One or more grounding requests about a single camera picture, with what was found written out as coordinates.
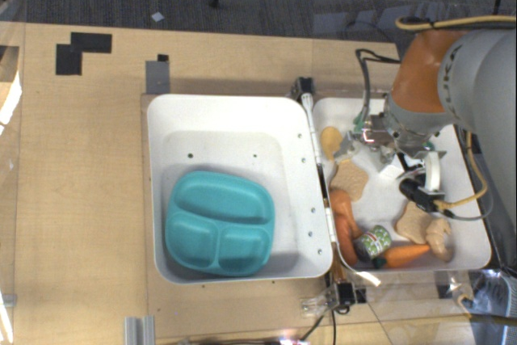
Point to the blue divided plate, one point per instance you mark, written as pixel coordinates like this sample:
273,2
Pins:
218,222

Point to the beige lumpy toy food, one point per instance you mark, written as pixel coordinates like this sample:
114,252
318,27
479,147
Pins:
440,236

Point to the orange carrot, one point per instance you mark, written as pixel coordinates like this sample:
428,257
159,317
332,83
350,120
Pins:
404,255

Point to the beige bread slice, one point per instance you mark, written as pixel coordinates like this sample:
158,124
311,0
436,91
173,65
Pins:
414,224

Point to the green and white can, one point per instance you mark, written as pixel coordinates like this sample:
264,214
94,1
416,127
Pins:
375,241

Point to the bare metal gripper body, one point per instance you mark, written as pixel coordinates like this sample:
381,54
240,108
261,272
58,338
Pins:
381,133

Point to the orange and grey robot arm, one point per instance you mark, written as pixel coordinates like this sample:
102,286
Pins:
464,68

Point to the orange sausage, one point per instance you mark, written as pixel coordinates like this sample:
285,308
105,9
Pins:
343,222

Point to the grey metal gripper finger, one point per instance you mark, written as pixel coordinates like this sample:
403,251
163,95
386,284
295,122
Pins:
385,159
347,145

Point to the brown bread slice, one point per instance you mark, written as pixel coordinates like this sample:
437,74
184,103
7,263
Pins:
350,179

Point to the white plastic tray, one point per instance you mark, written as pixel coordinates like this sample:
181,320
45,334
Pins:
387,206
226,125

